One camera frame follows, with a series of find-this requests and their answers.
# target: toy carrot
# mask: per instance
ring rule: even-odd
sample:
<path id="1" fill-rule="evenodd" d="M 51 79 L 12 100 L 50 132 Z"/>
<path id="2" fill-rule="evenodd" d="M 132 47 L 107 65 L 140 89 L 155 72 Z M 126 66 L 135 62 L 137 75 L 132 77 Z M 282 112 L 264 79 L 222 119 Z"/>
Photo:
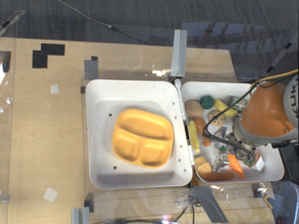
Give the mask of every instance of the toy carrot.
<path id="1" fill-rule="evenodd" d="M 234 154 L 228 154 L 228 161 L 229 166 L 243 179 L 245 179 L 245 174 L 243 172 L 243 169 L 241 168 L 241 165 L 239 164 L 239 161 L 235 157 Z"/>

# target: wooden surface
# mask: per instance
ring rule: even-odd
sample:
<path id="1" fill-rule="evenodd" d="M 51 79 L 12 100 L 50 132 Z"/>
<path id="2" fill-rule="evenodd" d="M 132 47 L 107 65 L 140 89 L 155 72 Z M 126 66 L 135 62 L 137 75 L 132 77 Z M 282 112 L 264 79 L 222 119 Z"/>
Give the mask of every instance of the wooden surface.
<path id="1" fill-rule="evenodd" d="M 65 56 L 49 56 L 48 69 L 33 69 L 32 50 L 40 50 L 42 42 L 65 44 Z M 172 48 L 17 39 L 9 224 L 68 224 L 71 209 L 83 206 L 86 180 L 80 87 L 84 78 L 84 60 L 90 60 L 91 56 L 99 58 L 101 78 L 140 78 L 146 74 L 145 78 L 156 79 L 153 70 L 167 72 L 170 69 Z M 224 81 L 235 81 L 228 51 L 187 49 L 186 63 L 190 76 L 221 75 L 226 77 Z M 54 84 L 59 85 L 58 94 L 50 92 L 50 86 Z M 53 203 L 43 198 L 48 187 L 58 192 Z M 247 188 L 249 186 L 226 187 L 230 190 L 231 202 L 219 194 L 227 218 L 233 223 L 244 223 L 244 220 L 271 223 L 271 211 L 262 199 L 254 199 L 251 193 L 234 194 Z M 92 217 L 104 220 L 147 216 L 150 219 L 162 213 L 176 216 L 181 211 L 174 206 L 176 194 L 173 189 L 94 190 L 98 212 Z M 202 208 L 196 208 L 196 211 L 196 219 L 200 220 L 196 223 L 209 223 Z M 188 210 L 180 224 L 190 224 L 190 220 Z"/>

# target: green ball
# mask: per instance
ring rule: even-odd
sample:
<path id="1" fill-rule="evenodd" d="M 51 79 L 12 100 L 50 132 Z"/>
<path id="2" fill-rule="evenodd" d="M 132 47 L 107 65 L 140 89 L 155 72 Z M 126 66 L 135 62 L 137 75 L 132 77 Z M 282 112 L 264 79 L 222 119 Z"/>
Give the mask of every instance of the green ball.
<path id="1" fill-rule="evenodd" d="M 214 105 L 214 99 L 211 96 L 204 96 L 199 101 L 205 110 L 211 109 Z"/>

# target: yellow banana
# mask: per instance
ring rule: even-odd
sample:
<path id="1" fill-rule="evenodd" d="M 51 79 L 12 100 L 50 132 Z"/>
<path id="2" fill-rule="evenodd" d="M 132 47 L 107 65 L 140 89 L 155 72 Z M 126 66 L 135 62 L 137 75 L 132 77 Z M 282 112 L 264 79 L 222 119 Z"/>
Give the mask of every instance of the yellow banana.
<path id="1" fill-rule="evenodd" d="M 221 100 L 219 99 L 214 99 L 214 106 L 221 112 L 223 110 L 225 110 L 228 106 L 223 103 Z M 225 115 L 229 116 L 229 117 L 234 117 L 236 114 L 239 114 L 239 112 L 237 110 L 234 109 L 229 109 L 228 111 L 226 111 L 224 113 Z"/>

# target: orange divided plate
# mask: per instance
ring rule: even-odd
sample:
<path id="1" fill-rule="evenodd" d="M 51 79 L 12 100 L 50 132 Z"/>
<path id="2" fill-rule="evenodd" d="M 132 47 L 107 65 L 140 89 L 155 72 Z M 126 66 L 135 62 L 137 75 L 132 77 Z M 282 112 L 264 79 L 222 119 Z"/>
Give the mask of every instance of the orange divided plate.
<path id="1" fill-rule="evenodd" d="M 173 144 L 172 124 L 162 116 L 127 109 L 120 113 L 112 136 L 112 149 L 121 160 L 145 168 L 162 167 Z"/>

